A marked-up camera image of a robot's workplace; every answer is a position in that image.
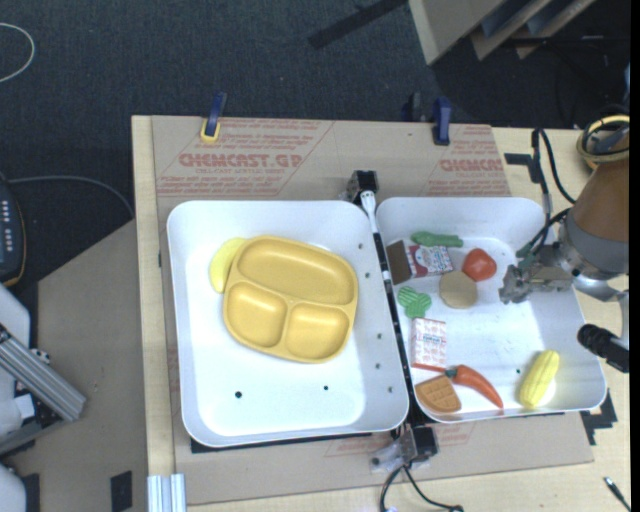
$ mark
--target yellow plastic plate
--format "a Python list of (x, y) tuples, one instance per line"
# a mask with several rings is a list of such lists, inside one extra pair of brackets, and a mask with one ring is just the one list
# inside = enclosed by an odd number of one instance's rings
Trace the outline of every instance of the yellow plastic plate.
[(261, 236), (238, 250), (224, 321), (240, 343), (273, 356), (322, 363), (344, 348), (358, 302), (356, 274), (316, 246)]

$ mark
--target dark floor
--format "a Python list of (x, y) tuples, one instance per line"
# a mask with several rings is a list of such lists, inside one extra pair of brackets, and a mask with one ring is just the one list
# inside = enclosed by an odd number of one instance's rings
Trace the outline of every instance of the dark floor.
[[(131, 116), (206, 115), (217, 90), (229, 94), (228, 116), (399, 121), (419, 91), (426, 105), (447, 96), (454, 122), (546, 128), (583, 126), (624, 100), (631, 0), (595, 2), (524, 60), (505, 46), (479, 62), (463, 39), (427, 66), (409, 7), (397, 1), (329, 44), (312, 44), (378, 1), (0, 0), (0, 24), (26, 30), (36, 46), (23, 73), (0, 81), (0, 173), (81, 176), (133, 202)], [(584, 36), (602, 38), (578, 41)], [(29, 50), (22, 33), (0, 26), (0, 80)], [(28, 237), (18, 289), (129, 219), (95, 185), (11, 188)]]

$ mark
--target orange carrot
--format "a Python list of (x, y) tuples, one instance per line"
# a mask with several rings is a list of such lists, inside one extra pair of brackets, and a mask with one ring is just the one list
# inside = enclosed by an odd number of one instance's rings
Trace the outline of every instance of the orange carrot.
[(500, 398), (496, 388), (494, 388), (482, 374), (473, 368), (460, 364), (455, 368), (446, 370), (445, 375), (447, 375), (454, 384), (460, 384), (461, 386), (468, 386), (475, 389), (482, 396), (491, 400), (491, 402), (500, 407), (500, 409), (504, 407), (502, 398)]

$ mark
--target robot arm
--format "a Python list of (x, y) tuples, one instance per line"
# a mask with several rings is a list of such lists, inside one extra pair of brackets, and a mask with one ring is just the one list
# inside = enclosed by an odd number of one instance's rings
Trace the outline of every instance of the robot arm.
[[(612, 145), (604, 144), (606, 140)], [(619, 302), (623, 319), (620, 336), (585, 325), (577, 338), (587, 349), (626, 373), (629, 291), (615, 290), (608, 281), (629, 273), (628, 117), (613, 116), (592, 123), (578, 139), (577, 147), (594, 169), (592, 176), (573, 206), (543, 227), (549, 229), (559, 222), (558, 241), (535, 249), (529, 244), (518, 254), (522, 260), (509, 266), (500, 299), (505, 304), (518, 303), (533, 292), (561, 292), (574, 286), (602, 302)]]

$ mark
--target white tray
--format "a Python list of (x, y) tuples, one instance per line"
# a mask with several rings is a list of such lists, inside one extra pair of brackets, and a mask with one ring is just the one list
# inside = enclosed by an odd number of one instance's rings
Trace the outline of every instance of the white tray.
[[(182, 417), (211, 447), (390, 431), (409, 401), (369, 222), (344, 201), (189, 201), (167, 222)], [(350, 339), (322, 364), (287, 361), (236, 342), (209, 262), (233, 237), (275, 235), (345, 258), (359, 283)]]
[[(466, 364), (489, 379), (504, 402), (500, 411), (474, 390), (456, 386), (462, 409), (455, 414), (434, 414), (441, 422), (459, 422), (501, 416), (548, 414), (592, 409), (606, 394), (599, 360), (576, 340), (584, 324), (573, 288), (565, 292), (539, 292), (520, 304), (504, 305), (498, 289), (507, 266), (516, 263), (515, 253), (542, 227), (540, 206), (521, 198), (391, 198), (378, 208), (377, 220), (385, 246), (408, 240), (417, 231), (455, 234), (462, 248), (450, 249), (455, 269), (474, 247), (486, 250), (497, 262), (496, 275), (478, 283), (478, 302), (466, 310), (446, 306), (438, 295), (439, 277), (412, 279), (394, 286), (411, 286), (428, 293), (432, 306), (426, 317), (447, 324), (447, 364)], [(550, 230), (547, 243), (555, 239)], [(411, 321), (398, 305), (400, 328), (407, 354)], [(553, 398), (534, 411), (517, 401), (517, 390), (535, 355), (544, 349), (560, 353), (560, 371)], [(415, 385), (438, 375), (411, 369)]]

